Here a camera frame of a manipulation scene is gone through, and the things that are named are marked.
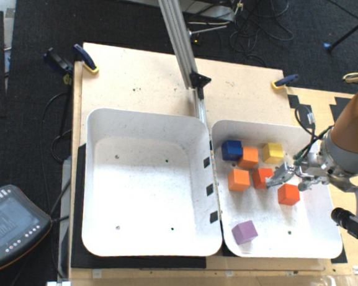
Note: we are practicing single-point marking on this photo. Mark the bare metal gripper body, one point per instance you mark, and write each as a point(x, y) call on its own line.
point(314, 168)

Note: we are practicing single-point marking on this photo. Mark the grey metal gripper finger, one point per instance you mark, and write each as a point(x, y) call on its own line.
point(279, 175)
point(306, 184)

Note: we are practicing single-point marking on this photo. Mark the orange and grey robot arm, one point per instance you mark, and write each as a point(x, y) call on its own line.
point(355, 123)

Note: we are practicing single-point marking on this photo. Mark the red cube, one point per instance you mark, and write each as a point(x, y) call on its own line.
point(260, 177)
point(288, 194)

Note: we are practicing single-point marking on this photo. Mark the yellow cube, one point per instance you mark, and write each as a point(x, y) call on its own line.
point(273, 153)

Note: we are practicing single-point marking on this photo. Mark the orange cube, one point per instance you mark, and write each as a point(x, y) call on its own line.
point(239, 180)
point(249, 158)

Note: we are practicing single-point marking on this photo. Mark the white plastic tray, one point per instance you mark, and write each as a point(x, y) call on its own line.
point(143, 192)
point(271, 225)

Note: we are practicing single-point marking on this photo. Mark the blue cube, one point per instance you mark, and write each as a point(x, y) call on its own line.
point(231, 149)

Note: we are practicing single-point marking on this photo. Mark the purple cube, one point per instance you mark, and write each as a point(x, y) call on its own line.
point(244, 233)

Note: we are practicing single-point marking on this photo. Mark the pale wood board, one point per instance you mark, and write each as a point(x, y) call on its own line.
point(140, 83)

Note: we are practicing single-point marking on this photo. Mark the black cylinder on white bracket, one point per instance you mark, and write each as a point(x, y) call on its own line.
point(348, 221)

